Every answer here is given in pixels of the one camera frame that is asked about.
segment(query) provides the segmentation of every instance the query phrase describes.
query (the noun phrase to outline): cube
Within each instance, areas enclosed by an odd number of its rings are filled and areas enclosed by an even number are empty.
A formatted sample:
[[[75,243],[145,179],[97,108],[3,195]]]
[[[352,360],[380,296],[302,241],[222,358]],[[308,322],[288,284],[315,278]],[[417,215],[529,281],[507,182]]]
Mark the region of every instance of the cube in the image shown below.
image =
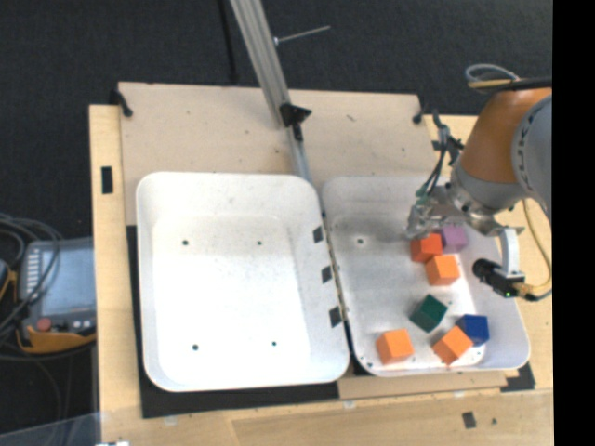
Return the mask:
[[[385,332],[377,339],[376,348],[384,365],[403,361],[415,353],[407,329]]]
[[[443,242],[443,253],[446,255],[460,253],[469,244],[467,233],[460,226],[443,227],[440,229],[440,236]]]
[[[431,348],[446,365],[450,365],[473,346],[473,341],[455,325]]]
[[[424,332],[430,332],[442,321],[447,309],[433,295],[426,295],[409,320]]]
[[[432,286],[447,286],[460,277],[454,255],[434,256],[426,263],[426,275]]]
[[[411,260],[425,263],[433,256],[443,253],[443,239],[439,233],[431,233],[426,238],[411,240]]]
[[[456,321],[465,335],[473,341],[473,346],[479,347],[490,339],[487,317],[465,314]]]

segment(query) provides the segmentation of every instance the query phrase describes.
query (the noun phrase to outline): red-orange cube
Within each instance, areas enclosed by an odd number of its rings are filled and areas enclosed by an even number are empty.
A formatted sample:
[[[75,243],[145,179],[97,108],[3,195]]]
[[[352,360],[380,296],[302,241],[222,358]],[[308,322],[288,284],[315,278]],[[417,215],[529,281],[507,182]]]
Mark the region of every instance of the red-orange cube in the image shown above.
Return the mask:
[[[467,337],[458,325],[455,325],[432,346],[432,350],[446,365],[450,365],[453,361],[460,359],[472,345],[473,341]]]
[[[384,365],[403,361],[415,353],[407,329],[385,332],[377,339],[376,348]]]
[[[454,255],[434,256],[426,263],[428,282],[432,286],[447,286],[460,277]]]
[[[431,233],[426,238],[411,240],[411,260],[426,263],[433,256],[443,253],[443,239],[439,233]]]

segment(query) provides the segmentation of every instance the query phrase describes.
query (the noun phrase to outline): empty white tray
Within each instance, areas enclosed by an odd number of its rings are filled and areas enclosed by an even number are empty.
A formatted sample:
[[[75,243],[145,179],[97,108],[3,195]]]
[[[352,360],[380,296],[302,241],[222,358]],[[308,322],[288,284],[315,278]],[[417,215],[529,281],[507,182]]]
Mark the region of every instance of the empty white tray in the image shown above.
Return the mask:
[[[466,227],[469,245],[456,255],[461,277],[449,286],[430,286],[423,264],[411,260],[405,237],[407,217],[426,178],[339,177],[324,186],[329,238],[356,358],[365,370],[379,376],[523,366],[529,358],[529,340],[515,301],[494,293],[471,271],[481,257],[500,262],[495,239]],[[429,334],[409,320],[427,294],[448,307]],[[463,314],[487,316],[490,339],[446,367],[431,346]],[[377,338],[403,328],[410,334],[415,354],[383,365]]]
[[[350,353],[318,196],[295,176],[137,188],[144,366],[169,391],[331,382]]]

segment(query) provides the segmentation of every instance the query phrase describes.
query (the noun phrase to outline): emergency stop button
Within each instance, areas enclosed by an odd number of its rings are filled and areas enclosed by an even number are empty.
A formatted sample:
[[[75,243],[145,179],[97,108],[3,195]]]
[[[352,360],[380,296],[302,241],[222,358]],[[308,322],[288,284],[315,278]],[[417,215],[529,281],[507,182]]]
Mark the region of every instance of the emergency stop button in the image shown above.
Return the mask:
[[[37,321],[37,330],[39,332],[49,332],[52,328],[52,320],[47,317],[42,317]]]

